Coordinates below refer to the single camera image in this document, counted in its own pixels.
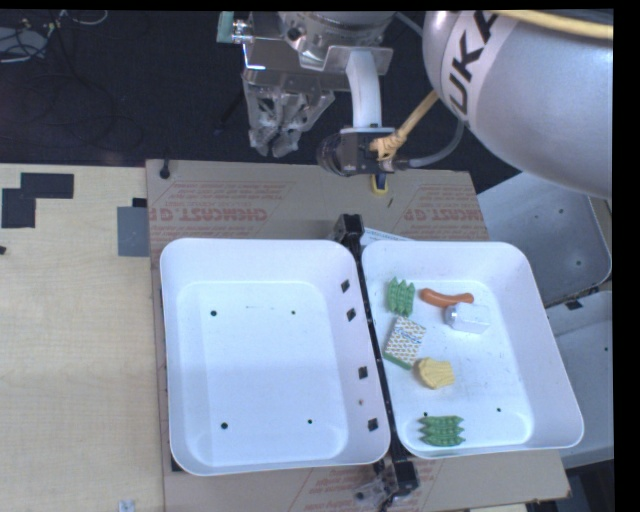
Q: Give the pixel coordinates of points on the white plastic tray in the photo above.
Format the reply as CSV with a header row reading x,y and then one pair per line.
x,y
500,370
260,370

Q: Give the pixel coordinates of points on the thin black rod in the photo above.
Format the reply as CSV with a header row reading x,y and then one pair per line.
x,y
372,330

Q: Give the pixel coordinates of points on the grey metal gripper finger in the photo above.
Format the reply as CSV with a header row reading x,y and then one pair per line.
x,y
262,120
300,117

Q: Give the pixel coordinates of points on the white patterned carton green edge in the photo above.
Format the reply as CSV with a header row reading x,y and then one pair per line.
x,y
405,342

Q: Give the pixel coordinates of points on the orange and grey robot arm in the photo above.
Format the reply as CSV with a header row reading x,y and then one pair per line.
x,y
540,105

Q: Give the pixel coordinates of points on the orange sausage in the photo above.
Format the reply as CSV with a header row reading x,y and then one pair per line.
x,y
442,298

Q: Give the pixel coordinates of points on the white paper slip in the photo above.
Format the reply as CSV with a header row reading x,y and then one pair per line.
x,y
385,234

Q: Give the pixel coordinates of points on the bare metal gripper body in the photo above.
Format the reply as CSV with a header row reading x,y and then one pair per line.
x,y
295,60

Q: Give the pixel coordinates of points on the black cylinder on white bracket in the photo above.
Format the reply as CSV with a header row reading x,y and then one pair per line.
x,y
350,152

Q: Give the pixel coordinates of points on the yellow toy fries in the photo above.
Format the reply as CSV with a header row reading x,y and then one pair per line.
x,y
434,373

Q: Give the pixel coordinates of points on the brown cardboard board red print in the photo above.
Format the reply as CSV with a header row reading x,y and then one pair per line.
x,y
300,210

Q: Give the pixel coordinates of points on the green pea pods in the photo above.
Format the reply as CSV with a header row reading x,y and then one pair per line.
x,y
401,296
442,431

